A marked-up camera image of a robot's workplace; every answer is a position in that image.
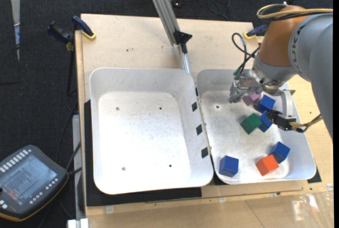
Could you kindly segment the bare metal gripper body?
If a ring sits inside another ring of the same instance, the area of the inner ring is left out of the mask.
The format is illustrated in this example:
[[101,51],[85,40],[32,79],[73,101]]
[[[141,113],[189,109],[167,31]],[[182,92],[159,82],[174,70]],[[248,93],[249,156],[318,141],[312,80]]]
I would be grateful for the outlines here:
[[233,72],[233,82],[231,88],[237,92],[245,91],[246,93],[255,92],[257,94],[266,92],[275,94],[279,90],[279,82],[273,80],[261,70],[255,69],[237,69]]

